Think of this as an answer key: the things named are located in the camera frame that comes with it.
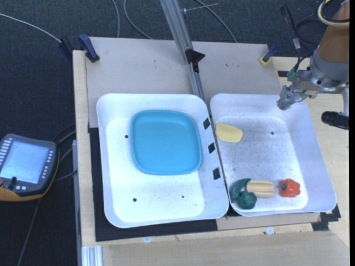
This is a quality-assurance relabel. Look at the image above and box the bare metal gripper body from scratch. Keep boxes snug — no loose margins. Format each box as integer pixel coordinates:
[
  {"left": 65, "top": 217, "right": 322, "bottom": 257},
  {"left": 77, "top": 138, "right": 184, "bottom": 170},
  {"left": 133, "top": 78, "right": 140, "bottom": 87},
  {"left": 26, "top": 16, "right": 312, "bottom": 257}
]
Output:
[{"left": 290, "top": 69, "right": 349, "bottom": 99}]

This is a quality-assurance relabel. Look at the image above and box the black cylinder on white bracket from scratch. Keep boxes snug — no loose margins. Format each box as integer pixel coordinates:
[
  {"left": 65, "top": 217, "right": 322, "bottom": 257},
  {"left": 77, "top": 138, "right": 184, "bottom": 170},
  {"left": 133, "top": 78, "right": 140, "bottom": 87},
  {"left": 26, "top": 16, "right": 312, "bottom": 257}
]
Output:
[{"left": 321, "top": 85, "right": 350, "bottom": 130}]

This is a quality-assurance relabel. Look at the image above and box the dark green toy broccoli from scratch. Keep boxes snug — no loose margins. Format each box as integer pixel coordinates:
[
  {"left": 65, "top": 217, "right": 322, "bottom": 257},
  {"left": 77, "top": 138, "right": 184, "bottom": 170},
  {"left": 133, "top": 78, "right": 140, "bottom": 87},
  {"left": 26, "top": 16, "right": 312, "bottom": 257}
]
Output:
[{"left": 236, "top": 191, "right": 258, "bottom": 211}]

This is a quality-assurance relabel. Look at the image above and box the blue plate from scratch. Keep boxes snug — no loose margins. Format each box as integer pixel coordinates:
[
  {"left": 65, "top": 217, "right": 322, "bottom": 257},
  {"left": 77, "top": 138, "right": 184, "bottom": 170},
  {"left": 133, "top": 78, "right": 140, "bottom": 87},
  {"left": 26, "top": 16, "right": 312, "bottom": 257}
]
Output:
[{"left": 130, "top": 109, "right": 203, "bottom": 176}]

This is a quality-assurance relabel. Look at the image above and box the white plastic tray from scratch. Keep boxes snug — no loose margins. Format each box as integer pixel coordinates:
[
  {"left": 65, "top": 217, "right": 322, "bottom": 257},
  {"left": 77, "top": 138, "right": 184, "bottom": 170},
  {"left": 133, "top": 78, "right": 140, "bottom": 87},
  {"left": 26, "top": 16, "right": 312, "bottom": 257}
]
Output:
[
  {"left": 209, "top": 93, "right": 338, "bottom": 218},
  {"left": 95, "top": 93, "right": 231, "bottom": 229}
]

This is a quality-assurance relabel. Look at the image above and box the orange toy bell pepper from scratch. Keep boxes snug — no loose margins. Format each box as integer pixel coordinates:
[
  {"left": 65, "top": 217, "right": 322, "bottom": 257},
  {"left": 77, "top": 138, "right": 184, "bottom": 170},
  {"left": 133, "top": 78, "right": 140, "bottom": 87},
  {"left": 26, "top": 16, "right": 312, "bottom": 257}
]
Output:
[{"left": 278, "top": 178, "right": 302, "bottom": 198}]

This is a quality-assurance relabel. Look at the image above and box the tan striped toy bread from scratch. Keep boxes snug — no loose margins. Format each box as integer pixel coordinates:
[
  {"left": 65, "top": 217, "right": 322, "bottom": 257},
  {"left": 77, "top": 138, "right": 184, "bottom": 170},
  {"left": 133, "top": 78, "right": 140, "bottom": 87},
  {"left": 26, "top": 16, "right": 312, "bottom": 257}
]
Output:
[{"left": 246, "top": 179, "right": 276, "bottom": 199}]

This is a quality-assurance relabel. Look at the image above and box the green curved toy vegetable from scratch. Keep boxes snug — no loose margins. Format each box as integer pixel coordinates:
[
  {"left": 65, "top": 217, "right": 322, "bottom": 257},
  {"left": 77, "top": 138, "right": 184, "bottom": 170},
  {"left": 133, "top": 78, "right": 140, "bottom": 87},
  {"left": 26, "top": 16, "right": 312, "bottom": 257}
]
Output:
[{"left": 229, "top": 177, "right": 252, "bottom": 202}]

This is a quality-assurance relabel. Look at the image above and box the yellow flat toy food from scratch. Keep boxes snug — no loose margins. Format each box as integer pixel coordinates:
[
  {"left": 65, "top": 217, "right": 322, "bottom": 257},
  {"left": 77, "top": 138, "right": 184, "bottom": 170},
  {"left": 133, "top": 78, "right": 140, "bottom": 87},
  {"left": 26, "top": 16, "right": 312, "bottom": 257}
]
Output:
[{"left": 215, "top": 122, "right": 244, "bottom": 144}]

